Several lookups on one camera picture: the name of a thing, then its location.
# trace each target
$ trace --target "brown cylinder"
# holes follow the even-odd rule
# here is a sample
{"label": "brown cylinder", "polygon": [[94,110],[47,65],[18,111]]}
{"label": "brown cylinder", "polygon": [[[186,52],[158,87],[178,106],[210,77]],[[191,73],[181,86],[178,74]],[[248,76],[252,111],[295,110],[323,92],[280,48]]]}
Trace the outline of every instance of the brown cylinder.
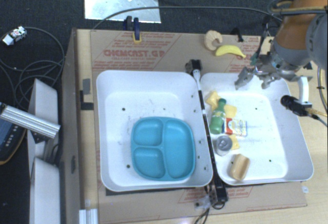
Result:
{"label": "brown cylinder", "polygon": [[[294,0],[290,8],[327,6],[327,0]],[[305,36],[315,14],[285,16],[277,32],[277,43],[287,49],[306,50]]]}

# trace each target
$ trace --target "blue divided tray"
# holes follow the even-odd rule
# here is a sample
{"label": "blue divided tray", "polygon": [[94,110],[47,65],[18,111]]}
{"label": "blue divided tray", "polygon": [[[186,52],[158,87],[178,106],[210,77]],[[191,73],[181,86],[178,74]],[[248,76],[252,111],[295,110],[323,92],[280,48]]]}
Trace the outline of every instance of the blue divided tray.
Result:
{"label": "blue divided tray", "polygon": [[191,128],[170,117],[146,117],[132,129],[131,154],[134,170],[142,177],[177,181],[195,169],[195,144]]}

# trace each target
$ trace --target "multimeter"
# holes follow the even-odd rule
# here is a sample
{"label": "multimeter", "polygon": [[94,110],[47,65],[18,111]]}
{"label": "multimeter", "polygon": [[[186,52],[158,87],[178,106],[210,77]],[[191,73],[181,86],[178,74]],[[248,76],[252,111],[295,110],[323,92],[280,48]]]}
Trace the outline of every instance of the multimeter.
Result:
{"label": "multimeter", "polygon": [[26,129],[0,118],[0,165],[8,162],[21,144]]}

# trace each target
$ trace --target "green bottle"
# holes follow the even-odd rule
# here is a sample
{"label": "green bottle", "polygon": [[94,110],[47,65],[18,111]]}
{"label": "green bottle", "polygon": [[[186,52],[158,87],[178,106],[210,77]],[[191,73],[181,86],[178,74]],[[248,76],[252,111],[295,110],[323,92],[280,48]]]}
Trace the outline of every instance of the green bottle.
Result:
{"label": "green bottle", "polygon": [[212,134],[221,134],[222,126],[224,123],[224,119],[226,114],[224,112],[224,106],[227,101],[224,98],[220,98],[218,101],[218,107],[213,111],[211,124],[210,124],[210,132]]}

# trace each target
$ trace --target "dark gray floor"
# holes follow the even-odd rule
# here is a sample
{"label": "dark gray floor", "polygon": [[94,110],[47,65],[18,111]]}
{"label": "dark gray floor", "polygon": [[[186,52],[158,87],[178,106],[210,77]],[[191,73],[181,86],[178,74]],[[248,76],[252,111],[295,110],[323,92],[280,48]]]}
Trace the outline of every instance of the dark gray floor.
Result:
{"label": "dark gray floor", "polygon": [[[270,0],[159,0],[159,5],[244,6],[265,10]],[[229,33],[238,26],[243,34],[260,35],[263,15],[256,12],[227,10],[161,11],[162,24],[141,24],[144,31],[205,33],[215,29]],[[97,21],[84,19],[84,0],[1,0],[0,34],[18,25],[45,29],[56,36],[66,49],[73,27],[92,28]],[[119,30],[121,23],[106,22],[100,28]],[[0,59],[10,66],[25,67],[39,59],[59,60],[56,44],[37,32],[12,49],[0,46]],[[17,74],[8,72],[17,82]],[[13,100],[9,84],[0,70],[0,101]],[[24,140],[12,160],[0,166],[0,223],[28,223],[29,178],[27,145]]]}

